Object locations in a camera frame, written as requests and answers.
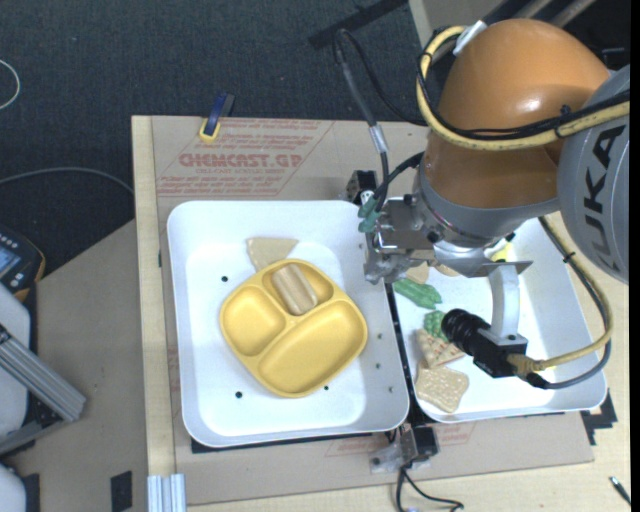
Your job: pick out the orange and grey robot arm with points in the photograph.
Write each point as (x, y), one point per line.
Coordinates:
(505, 150)

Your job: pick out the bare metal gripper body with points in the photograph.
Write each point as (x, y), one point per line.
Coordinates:
(405, 225)

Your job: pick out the black pen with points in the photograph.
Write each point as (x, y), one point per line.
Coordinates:
(620, 490)

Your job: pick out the yellow divided plate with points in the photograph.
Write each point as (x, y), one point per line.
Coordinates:
(310, 345)

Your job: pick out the brown cardboard board red print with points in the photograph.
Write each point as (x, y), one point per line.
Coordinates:
(260, 165)

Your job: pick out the black cylinder on white bracket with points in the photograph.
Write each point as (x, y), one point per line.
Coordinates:
(500, 345)

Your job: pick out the beige toy bread piece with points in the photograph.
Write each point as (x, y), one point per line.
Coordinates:
(419, 274)

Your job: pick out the green toy broccoli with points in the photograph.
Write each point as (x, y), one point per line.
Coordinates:
(434, 325)

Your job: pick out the beige toy tortilla chip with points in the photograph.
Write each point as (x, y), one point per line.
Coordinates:
(265, 250)

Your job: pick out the green toy pea pod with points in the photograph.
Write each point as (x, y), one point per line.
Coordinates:
(417, 292)

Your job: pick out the toy pizza slice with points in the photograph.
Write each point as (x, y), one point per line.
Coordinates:
(435, 350)

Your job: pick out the beige toy biscuit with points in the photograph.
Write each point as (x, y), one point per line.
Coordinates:
(442, 390)

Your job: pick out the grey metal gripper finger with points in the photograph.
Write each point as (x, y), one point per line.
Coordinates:
(405, 259)
(375, 270)

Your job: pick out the tan toy sausage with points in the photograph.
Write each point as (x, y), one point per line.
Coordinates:
(294, 290)

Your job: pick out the yellow toy banana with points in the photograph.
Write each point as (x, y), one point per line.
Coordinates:
(502, 252)

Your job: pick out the white plastic tray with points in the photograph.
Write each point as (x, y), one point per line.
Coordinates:
(210, 350)
(550, 320)

